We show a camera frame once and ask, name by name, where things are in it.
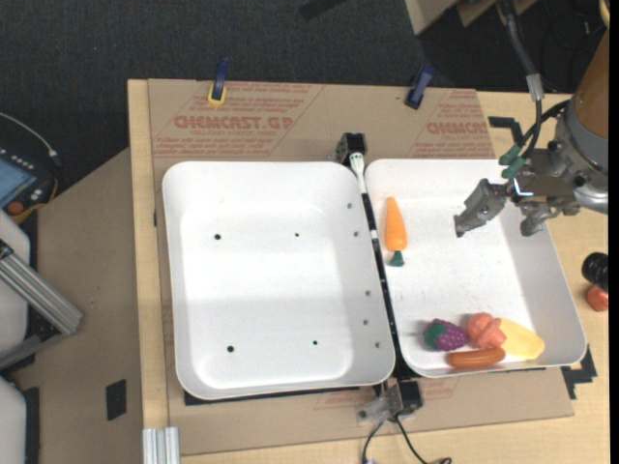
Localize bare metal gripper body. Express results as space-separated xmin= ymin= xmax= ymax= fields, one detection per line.
xmin=504 ymin=137 xmax=589 ymax=218

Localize orange carrot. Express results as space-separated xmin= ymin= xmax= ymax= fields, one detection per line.
xmin=384 ymin=195 xmax=408 ymax=269

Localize pale yellow toy food piece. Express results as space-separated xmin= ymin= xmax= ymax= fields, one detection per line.
xmin=497 ymin=317 xmax=546 ymax=361

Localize thin black and white rod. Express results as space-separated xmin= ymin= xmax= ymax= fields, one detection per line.
xmin=348 ymin=151 xmax=405 ymax=381

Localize purple grapes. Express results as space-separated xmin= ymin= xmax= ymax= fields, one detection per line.
xmin=423 ymin=318 xmax=470 ymax=352

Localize red toy piece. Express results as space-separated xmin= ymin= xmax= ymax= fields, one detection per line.
xmin=586 ymin=286 xmax=609 ymax=312

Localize black cylinder on white bracket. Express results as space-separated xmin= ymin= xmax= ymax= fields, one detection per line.
xmin=574 ymin=180 xmax=609 ymax=293

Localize pink toy food piece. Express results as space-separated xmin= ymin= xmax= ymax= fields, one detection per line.
xmin=466 ymin=311 xmax=508 ymax=350

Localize white plastic tray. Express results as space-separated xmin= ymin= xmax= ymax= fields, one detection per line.
xmin=162 ymin=160 xmax=397 ymax=401
xmin=363 ymin=158 xmax=588 ymax=379

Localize orange brown sausage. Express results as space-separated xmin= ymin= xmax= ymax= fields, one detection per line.
xmin=447 ymin=346 xmax=507 ymax=369

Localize brown cardboard board red print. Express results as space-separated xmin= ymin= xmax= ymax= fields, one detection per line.
xmin=147 ymin=78 xmax=575 ymax=456

